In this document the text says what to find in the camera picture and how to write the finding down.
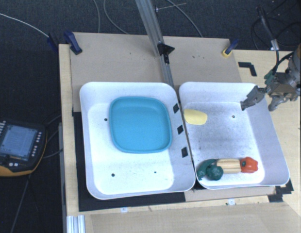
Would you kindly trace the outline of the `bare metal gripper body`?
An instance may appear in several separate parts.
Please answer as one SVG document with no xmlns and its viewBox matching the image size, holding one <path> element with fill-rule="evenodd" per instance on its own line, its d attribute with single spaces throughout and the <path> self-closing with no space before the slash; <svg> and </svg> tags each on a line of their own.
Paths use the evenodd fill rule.
<svg viewBox="0 0 301 233">
<path fill-rule="evenodd" d="M 276 72 L 270 79 L 266 76 L 266 92 L 270 97 L 296 100 L 301 93 L 300 65 L 294 60 L 288 61 L 284 72 Z"/>
</svg>

